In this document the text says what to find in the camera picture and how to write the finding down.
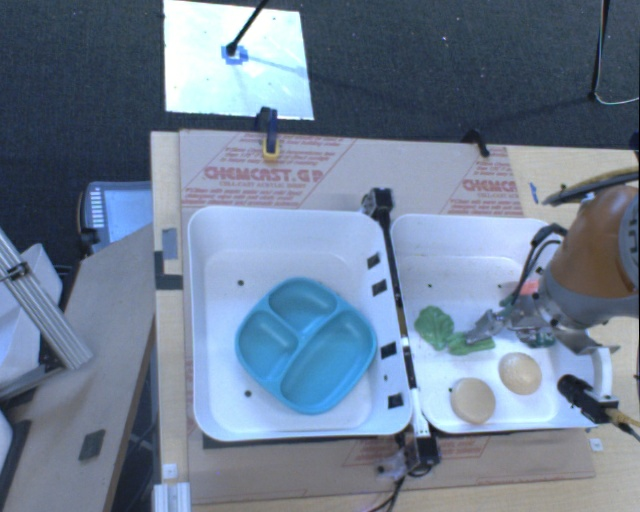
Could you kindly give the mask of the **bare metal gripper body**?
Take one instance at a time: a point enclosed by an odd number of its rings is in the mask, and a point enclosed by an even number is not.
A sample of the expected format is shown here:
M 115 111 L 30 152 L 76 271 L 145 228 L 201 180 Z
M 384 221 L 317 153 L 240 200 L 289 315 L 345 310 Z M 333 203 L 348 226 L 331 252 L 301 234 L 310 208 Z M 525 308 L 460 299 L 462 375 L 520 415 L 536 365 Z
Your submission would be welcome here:
M 513 295 L 501 301 L 504 327 L 527 346 L 552 346 L 556 338 L 550 322 L 536 309 L 533 295 Z

